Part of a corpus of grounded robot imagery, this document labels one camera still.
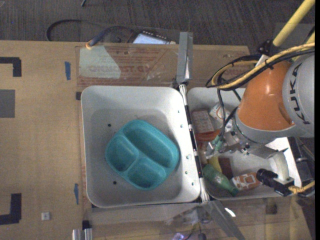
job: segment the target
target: wooden table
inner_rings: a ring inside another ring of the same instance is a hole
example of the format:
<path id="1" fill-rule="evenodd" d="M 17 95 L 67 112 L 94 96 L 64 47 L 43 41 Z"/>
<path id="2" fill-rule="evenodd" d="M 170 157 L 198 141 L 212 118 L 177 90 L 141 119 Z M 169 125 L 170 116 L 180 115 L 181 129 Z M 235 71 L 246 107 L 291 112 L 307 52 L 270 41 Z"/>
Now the wooden table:
<path id="1" fill-rule="evenodd" d="M 0 41 L 0 57 L 21 60 L 21 76 L 13 76 L 13 64 L 0 63 L 0 90 L 11 90 L 14 97 L 14 113 L 0 116 L 0 215 L 9 215 L 12 194 L 21 194 L 21 219 L 0 225 L 1 239 L 67 240 L 87 219 L 90 207 L 84 205 L 80 101 L 76 99 L 77 92 L 92 84 L 83 78 L 80 84 L 79 50 L 83 47 L 78 42 Z M 137 47 L 161 50 L 149 71 L 176 70 L 177 45 L 106 47 L 129 52 Z M 230 60 L 249 54 L 245 46 L 194 45 L 193 50 L 194 85 Z M 141 81 L 140 85 L 150 83 Z M 108 85 L 110 80 L 100 84 Z M 49 220 L 42 221 L 43 212 L 49 212 Z"/>

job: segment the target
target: cardboard surface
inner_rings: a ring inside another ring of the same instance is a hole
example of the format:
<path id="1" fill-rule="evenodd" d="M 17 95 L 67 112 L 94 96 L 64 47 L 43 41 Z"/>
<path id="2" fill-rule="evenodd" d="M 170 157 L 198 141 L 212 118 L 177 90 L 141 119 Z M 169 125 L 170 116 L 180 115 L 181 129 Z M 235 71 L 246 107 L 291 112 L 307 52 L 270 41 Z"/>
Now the cardboard surface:
<path id="1" fill-rule="evenodd" d="M 107 43 L 88 50 L 76 48 L 77 90 L 92 85 L 102 86 L 163 86 L 172 84 L 177 74 L 179 45 L 145 45 Z M 188 88 L 204 87 L 207 80 L 230 61 L 248 55 L 246 46 L 194 45 L 193 68 Z M 88 66 L 88 58 L 95 58 Z M 228 70 L 233 77 L 248 67 Z"/>
<path id="2" fill-rule="evenodd" d="M 0 118 L 1 211 L 10 207 L 6 197 L 22 195 L 22 218 L 0 225 L 1 239 L 71 239 L 82 228 L 82 199 L 78 205 L 74 194 L 75 184 L 82 185 L 77 45 L 0 41 L 0 56 L 22 63 L 22 77 L 13 77 L 12 64 L 0 64 L 0 89 L 15 90 L 15 118 Z M 51 219 L 41 221 L 42 212 Z"/>
<path id="3" fill-rule="evenodd" d="M 83 45 L 84 43 L 78 42 L 0 41 L 0 56 L 19 57 L 22 64 L 22 77 L 13 77 L 12 64 L 0 64 L 0 90 L 15 90 L 15 117 L 0 118 L 1 214 L 8 212 L 11 194 L 22 195 L 22 218 L 16 224 L 0 225 L 1 239 L 71 239 L 72 230 L 82 228 L 82 220 L 91 208 L 86 199 L 86 182 L 83 180 L 83 135 L 80 101 L 76 100 L 76 91 L 91 84 L 114 85 L 117 82 L 114 79 L 94 82 L 96 79 L 87 78 L 80 81 L 77 51 Z M 115 54 L 119 49 L 126 51 L 126 45 L 106 44 L 110 54 L 111 50 L 115 50 Z M 169 69 L 165 65 L 176 63 L 178 46 L 160 48 L 161 52 L 154 55 L 154 60 L 149 63 L 148 74 L 151 80 L 145 81 L 146 85 L 157 82 L 156 77 L 151 78 L 157 74 L 151 73 L 162 72 L 158 79 L 162 79 L 161 85 L 165 86 L 170 85 L 172 76 L 175 76 L 176 65 Z M 203 81 L 206 81 L 214 70 L 249 53 L 244 46 L 194 45 L 193 48 L 194 86 L 203 86 Z M 141 76 L 147 79 L 142 72 L 136 78 L 139 81 L 132 84 L 142 84 Z M 126 79 L 122 80 L 124 81 L 117 84 L 128 84 Z M 78 184 L 79 204 L 75 197 L 75 184 Z M 252 211 L 255 207 L 262 212 L 261 203 L 254 206 Z M 51 219 L 41 221 L 42 212 L 50 212 Z M 299 218 L 298 225 L 305 230 L 305 220 L 299 210 L 294 212 L 294 218 Z M 291 215 L 289 219 L 284 215 L 277 220 L 290 228 L 292 221 Z M 272 229 L 272 225 L 274 224 L 248 226 L 246 230 L 249 233 L 245 235 L 256 234 L 265 239 L 263 236 L 267 235 L 267 230 Z M 190 228 L 184 228 L 184 232 L 187 234 Z M 154 237 L 159 229 L 152 230 L 147 227 L 143 229 L 143 233 L 139 232 L 136 225 L 119 225 L 119 232 L 110 239 L 142 239 L 141 236 L 145 236 L 145 239 L 159 239 L 159 236 Z M 218 228 L 208 231 L 208 234 L 209 232 L 214 232 L 216 237 L 225 237 Z M 168 239 L 169 236 L 172 234 L 169 233 L 161 239 Z"/>

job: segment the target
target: label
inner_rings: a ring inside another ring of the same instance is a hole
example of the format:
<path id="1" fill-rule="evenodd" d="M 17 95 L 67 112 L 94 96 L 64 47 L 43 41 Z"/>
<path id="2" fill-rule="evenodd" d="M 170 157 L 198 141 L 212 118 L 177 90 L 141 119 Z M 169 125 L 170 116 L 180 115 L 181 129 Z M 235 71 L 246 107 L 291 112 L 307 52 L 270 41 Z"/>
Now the label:
<path id="1" fill-rule="evenodd" d="M 240 176 L 233 177 L 231 181 L 239 190 L 253 189 L 262 184 L 262 182 L 260 182 L 257 179 L 256 172 L 250 172 Z"/>
<path id="2" fill-rule="evenodd" d="M 79 74 L 87 78 L 118 79 L 121 71 L 102 45 L 80 49 Z"/>
<path id="3" fill-rule="evenodd" d="M 225 119 L 230 115 L 230 112 L 224 108 Z M 213 117 L 218 122 L 218 127 L 220 128 L 223 124 L 223 110 L 219 102 L 217 102 L 213 108 L 210 110 L 209 115 Z M 229 132 L 232 130 L 232 119 L 226 124 L 224 131 Z"/>

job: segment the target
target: yellow cable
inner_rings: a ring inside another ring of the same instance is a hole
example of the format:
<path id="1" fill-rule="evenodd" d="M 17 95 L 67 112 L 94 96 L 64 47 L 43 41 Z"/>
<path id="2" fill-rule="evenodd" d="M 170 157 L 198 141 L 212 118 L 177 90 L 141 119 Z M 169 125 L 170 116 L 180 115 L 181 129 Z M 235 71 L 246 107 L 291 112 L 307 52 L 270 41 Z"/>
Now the yellow cable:
<path id="1" fill-rule="evenodd" d="M 247 60 L 247 61 L 237 61 L 235 63 L 232 64 L 227 64 L 226 66 L 220 68 L 212 77 L 211 79 L 211 84 L 212 85 L 216 85 L 216 79 L 223 73 L 225 72 L 227 69 L 232 68 L 234 66 L 247 66 L 247 65 L 251 65 L 251 64 L 255 64 L 257 63 L 258 60 Z"/>
<path id="2" fill-rule="evenodd" d="M 289 49 L 286 49 L 286 50 L 283 50 L 279 53 L 277 53 L 276 55 L 270 57 L 267 62 L 270 63 L 270 62 L 273 62 L 275 61 L 276 59 L 284 56 L 284 55 L 287 55 L 287 54 L 290 54 L 290 53 L 293 53 L 293 52 L 296 52 L 296 51 L 299 51 L 301 49 L 305 49 L 305 48 L 312 48 L 315 46 L 315 43 L 306 43 L 306 44 L 302 44 L 302 45 L 299 45 L 299 46 L 295 46 L 295 47 L 291 47 Z M 267 63 L 266 61 L 261 63 L 260 65 L 256 66 L 255 68 L 253 68 L 252 70 L 250 70 L 248 73 L 246 73 L 245 75 L 243 75 L 241 78 L 238 78 L 236 79 L 235 81 L 231 82 L 231 83 L 226 83 L 226 84 L 223 84 L 223 85 L 220 85 L 218 86 L 217 88 L 219 89 L 227 89 L 227 88 L 230 88 L 230 87 L 233 87 L 233 86 L 236 86 L 240 83 L 242 83 L 244 80 L 246 80 L 247 78 L 251 77 L 254 73 L 256 73 L 257 71 L 259 71 L 260 69 L 262 69 L 264 66 L 266 66 Z"/>
<path id="3" fill-rule="evenodd" d="M 305 192 L 307 189 L 313 187 L 316 184 L 316 181 L 312 181 L 310 182 L 308 185 L 305 185 L 303 187 L 298 187 L 295 185 L 289 186 L 288 189 L 293 193 L 293 194 L 298 194 L 298 193 L 303 193 Z"/>
<path id="4" fill-rule="evenodd" d="M 288 38 L 288 36 L 292 33 L 292 31 L 296 28 L 299 22 L 306 16 L 308 11 L 312 8 L 312 6 L 316 3 L 316 0 L 304 0 L 300 7 L 295 11 L 289 21 L 285 24 L 282 30 L 278 33 L 278 35 L 273 40 L 273 45 L 275 47 L 279 47 L 283 44 L 283 42 Z"/>

